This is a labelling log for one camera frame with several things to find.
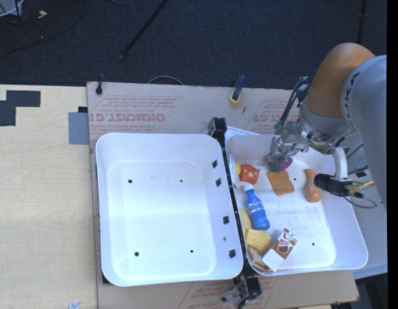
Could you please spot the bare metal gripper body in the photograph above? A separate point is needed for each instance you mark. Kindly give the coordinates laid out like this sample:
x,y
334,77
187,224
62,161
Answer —
x,y
296,138

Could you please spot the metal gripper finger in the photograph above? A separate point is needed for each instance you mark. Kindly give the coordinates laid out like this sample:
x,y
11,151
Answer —
x,y
286,155
273,150

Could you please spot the purple toy eggplant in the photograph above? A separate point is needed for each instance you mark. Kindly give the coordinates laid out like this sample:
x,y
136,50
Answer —
x,y
285,164

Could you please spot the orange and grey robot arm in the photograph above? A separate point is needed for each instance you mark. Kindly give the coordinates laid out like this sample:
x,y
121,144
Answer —
x,y
362,95

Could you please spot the orange toast slice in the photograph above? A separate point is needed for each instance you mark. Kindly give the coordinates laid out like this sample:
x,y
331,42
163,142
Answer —
x,y
280,183

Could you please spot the white paper slip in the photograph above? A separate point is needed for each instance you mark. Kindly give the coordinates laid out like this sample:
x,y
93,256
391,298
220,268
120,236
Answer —
x,y
242,131

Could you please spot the small yellow toy piece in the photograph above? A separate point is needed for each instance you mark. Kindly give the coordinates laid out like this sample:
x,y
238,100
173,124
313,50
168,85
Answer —
x,y
237,168

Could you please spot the brown chicken drumstick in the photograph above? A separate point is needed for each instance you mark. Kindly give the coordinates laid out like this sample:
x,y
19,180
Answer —
x,y
312,190

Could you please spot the thin black and white rod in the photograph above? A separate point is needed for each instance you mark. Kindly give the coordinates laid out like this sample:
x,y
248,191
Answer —
x,y
232,188

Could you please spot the blue bottle with white cap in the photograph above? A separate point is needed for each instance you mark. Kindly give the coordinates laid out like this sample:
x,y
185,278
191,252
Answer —
x,y
257,211

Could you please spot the white plastic tray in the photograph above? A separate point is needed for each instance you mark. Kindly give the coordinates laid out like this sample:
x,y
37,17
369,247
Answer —
x,y
166,211
298,227

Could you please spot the yellow banana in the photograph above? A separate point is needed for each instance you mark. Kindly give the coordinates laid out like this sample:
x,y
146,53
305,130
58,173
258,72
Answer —
x,y
244,218

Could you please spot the yellow ridged toy fries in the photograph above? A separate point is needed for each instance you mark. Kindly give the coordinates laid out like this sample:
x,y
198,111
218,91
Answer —
x,y
258,240

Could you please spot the brown and white carton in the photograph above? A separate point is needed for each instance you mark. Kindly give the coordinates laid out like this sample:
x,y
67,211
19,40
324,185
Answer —
x,y
280,249

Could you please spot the brown cardboard board red print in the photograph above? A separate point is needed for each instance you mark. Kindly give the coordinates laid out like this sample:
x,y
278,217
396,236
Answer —
x,y
186,114

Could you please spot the tan toy sandwich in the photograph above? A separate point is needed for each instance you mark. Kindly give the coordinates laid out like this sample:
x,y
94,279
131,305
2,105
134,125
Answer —
x,y
256,261

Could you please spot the black cylinder on white bracket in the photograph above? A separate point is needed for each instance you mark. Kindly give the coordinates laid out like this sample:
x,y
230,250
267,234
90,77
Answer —
x,y
333,182

